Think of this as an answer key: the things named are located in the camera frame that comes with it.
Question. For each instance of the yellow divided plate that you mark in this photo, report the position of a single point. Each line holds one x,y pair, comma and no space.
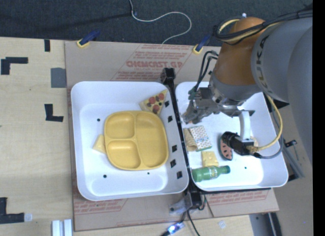
149,138

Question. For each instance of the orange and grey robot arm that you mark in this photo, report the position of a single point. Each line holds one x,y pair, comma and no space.
276,60

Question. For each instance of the white plastic tray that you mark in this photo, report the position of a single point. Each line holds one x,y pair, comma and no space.
89,179
254,174

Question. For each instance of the white carton with green print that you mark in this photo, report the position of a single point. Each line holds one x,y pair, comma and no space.
201,137

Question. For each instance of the beige toy tortilla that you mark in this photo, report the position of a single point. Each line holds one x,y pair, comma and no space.
189,141

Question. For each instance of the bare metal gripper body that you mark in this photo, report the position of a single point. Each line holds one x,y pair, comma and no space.
208,101

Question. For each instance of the toy watermelon slice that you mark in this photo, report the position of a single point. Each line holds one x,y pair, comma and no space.
224,152

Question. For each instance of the yellow toy cheese wedge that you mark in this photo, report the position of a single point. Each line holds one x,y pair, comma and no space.
99,144

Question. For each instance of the yellow toy cheese block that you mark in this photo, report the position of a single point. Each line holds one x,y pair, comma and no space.
209,158

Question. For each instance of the toy pizza slice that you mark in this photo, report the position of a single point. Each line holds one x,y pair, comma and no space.
153,103

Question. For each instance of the pale beige toy food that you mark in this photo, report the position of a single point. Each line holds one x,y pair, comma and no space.
255,141

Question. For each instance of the green plastic bottle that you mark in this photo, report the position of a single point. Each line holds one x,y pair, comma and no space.
207,173

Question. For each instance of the brown cardboard board red print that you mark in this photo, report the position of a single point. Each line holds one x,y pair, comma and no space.
101,60

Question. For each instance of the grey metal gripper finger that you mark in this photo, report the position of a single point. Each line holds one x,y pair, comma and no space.
187,117
197,119

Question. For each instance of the black cylinder on white bracket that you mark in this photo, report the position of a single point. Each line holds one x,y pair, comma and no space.
236,142

